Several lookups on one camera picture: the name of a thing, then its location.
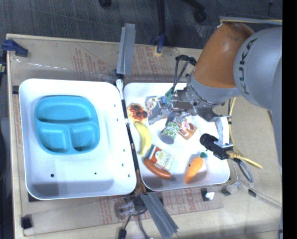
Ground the blue divided plate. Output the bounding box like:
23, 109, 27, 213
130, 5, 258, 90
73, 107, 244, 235
33, 95, 101, 155

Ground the green and white can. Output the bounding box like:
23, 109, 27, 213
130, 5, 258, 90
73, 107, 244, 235
159, 121, 180, 145

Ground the white and orange carton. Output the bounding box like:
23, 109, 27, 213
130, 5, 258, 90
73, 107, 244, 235
148, 145, 175, 172

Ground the black block with thin wires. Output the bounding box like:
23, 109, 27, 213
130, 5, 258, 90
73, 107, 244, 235
131, 195, 149, 211

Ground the red sausage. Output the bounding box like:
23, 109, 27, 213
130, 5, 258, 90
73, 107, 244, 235
143, 158, 172, 179

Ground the white plastic tray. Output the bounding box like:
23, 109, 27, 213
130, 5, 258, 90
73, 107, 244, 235
18, 78, 138, 201
123, 82, 231, 192

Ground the thin black and white rod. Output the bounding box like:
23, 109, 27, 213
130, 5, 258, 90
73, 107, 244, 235
116, 79, 147, 194

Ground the pizza slice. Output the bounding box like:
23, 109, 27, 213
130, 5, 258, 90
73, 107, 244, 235
127, 103, 149, 124

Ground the brown cardboard board red print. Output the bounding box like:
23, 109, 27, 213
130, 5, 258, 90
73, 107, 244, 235
10, 40, 225, 236

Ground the yellow banana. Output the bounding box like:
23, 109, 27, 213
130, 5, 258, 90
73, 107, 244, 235
134, 120, 152, 157

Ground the white and red carton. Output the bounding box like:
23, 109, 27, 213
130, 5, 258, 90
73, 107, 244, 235
145, 96, 164, 117

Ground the black cylinder on white bracket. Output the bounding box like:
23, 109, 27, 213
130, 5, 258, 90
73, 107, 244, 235
199, 116, 234, 160

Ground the orange carrot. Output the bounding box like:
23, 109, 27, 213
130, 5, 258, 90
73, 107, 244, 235
184, 152, 208, 184

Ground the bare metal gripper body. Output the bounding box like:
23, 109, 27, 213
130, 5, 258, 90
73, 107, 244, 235
170, 88, 198, 117

